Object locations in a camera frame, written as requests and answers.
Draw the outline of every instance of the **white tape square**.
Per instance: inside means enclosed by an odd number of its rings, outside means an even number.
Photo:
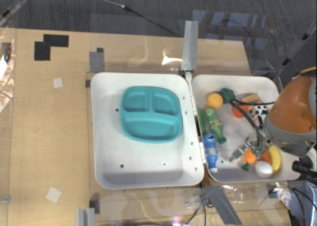
[[[54,79],[54,88],[61,88],[63,86],[63,80],[61,78]]]
[[[59,198],[60,198],[60,195],[61,195],[61,191],[58,191],[57,189],[55,189],[54,187],[51,187],[49,192],[47,193],[46,195],[46,198],[49,200],[49,201],[52,201],[54,203],[57,203]]]

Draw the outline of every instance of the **white egg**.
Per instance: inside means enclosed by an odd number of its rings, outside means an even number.
[[[256,162],[256,173],[261,178],[269,178],[272,176],[273,169],[270,164],[264,161],[257,161]]]

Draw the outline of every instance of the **teal plate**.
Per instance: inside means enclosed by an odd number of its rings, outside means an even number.
[[[121,99],[120,123],[133,140],[164,143],[175,140],[182,131],[178,98],[157,87],[131,87]]]

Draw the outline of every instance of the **yellow banana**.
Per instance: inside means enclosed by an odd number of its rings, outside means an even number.
[[[278,148],[274,145],[271,145],[268,149],[269,156],[271,157],[272,160],[272,169],[273,169],[273,174],[277,173],[279,168],[281,167],[281,154],[278,150]]]

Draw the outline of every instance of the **blue bottle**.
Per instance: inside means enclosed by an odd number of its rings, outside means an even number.
[[[216,161],[218,159],[218,151],[216,146],[216,139],[213,134],[203,135],[203,143],[205,147],[206,160],[208,168],[211,173],[218,172]]]

